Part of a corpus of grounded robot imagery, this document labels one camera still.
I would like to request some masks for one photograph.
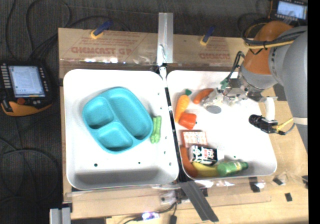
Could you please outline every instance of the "blue clamp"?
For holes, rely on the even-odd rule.
[[[210,36],[214,33],[215,31],[215,26],[211,26],[210,29],[207,31],[207,33],[205,35],[202,36],[201,40],[200,40],[200,44],[201,45],[207,45],[209,42],[209,38]]]
[[[91,32],[91,37],[97,39],[102,36],[103,31],[108,30],[113,25],[112,21],[107,21]]]

